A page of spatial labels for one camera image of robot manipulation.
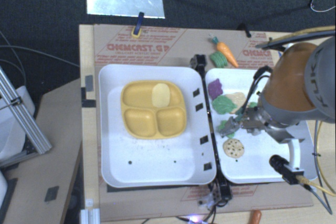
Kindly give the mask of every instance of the beige toy food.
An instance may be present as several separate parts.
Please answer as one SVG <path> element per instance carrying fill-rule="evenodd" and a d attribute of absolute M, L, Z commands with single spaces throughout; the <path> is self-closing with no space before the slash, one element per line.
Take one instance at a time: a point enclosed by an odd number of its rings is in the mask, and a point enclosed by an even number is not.
<path fill-rule="evenodd" d="M 127 84 L 121 92 L 121 113 L 126 130 L 136 138 L 171 138 L 186 128 L 183 95 L 169 81 L 142 80 Z"/>
<path fill-rule="evenodd" d="M 237 106 L 236 108 L 231 110 L 230 114 L 235 114 L 236 111 L 240 109 L 246 101 L 245 95 L 242 92 L 226 94 L 225 96 L 228 97 L 232 101 L 232 103 Z"/>
<path fill-rule="evenodd" d="M 238 139 L 228 139 L 223 144 L 225 154 L 231 158 L 238 159 L 244 154 L 244 146 Z"/>

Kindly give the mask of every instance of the divided yellow plate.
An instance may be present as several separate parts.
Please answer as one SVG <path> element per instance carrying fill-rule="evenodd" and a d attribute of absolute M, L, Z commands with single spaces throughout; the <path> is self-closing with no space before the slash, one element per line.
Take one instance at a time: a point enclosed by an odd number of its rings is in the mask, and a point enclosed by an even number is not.
<path fill-rule="evenodd" d="M 121 113 L 127 131 L 136 138 L 172 138 L 186 127 L 183 95 L 169 81 L 128 83 L 121 92 Z"/>

